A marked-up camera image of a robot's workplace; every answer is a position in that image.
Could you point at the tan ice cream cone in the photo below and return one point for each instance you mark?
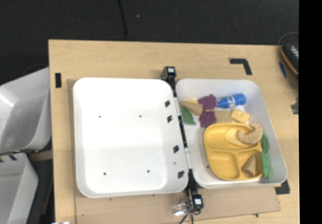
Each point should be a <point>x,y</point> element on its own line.
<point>251,166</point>

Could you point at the yellow divided plate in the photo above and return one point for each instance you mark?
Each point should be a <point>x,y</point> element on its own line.
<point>222,162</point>

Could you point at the large green lettuce leaf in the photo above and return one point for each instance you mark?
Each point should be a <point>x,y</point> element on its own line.
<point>266,166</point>

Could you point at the tan square biscuit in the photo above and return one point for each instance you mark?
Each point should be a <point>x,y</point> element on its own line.
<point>223,116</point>

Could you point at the yellow oval slice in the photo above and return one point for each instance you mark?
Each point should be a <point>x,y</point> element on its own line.
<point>232,137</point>

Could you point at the white plastic tray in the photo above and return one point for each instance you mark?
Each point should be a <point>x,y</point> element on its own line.
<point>125,137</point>
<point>264,107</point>

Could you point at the tan pizza slice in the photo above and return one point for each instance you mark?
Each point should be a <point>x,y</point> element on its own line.
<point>194,107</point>

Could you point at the thin black and white rod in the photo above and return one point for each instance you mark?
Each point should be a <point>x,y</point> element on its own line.
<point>183,135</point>

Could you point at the yellow cheese wedge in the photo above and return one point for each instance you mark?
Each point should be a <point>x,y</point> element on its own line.
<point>240,116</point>

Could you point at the tan croissant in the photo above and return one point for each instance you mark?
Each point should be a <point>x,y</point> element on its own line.
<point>252,135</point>

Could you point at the blue bottle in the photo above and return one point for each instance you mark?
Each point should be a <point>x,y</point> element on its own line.
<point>232,100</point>

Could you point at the purple grapes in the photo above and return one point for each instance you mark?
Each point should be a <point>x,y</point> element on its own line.
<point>208,101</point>
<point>207,118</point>

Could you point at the small green lettuce leaf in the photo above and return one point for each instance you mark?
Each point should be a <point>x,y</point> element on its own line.
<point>265,143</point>

